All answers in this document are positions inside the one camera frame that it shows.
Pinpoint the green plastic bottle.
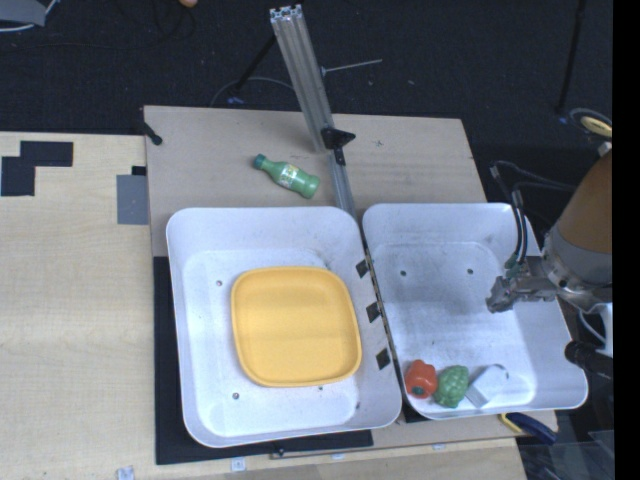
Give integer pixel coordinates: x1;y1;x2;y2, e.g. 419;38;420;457
251;153;321;201

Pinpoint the white block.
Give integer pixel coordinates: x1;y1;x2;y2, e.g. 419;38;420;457
464;363;511;410

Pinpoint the white plastic tray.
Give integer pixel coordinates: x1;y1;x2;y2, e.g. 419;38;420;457
361;201;590;421
165;205;404;449

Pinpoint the green toy broccoli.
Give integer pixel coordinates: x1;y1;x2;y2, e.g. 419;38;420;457
432;364;471;410

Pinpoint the black cylinder on white bracket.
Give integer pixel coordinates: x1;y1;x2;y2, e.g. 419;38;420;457
564;301;614;380

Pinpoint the orange toy pepper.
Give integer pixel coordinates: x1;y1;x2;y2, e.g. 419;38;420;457
403;359;439;400

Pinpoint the yellow plate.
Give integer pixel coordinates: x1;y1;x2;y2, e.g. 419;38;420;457
229;265;364;389

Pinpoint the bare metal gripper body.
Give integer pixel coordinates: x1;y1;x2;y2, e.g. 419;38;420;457
512;256;614;315

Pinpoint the pale wood board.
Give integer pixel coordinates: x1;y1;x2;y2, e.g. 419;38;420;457
143;105;559;460

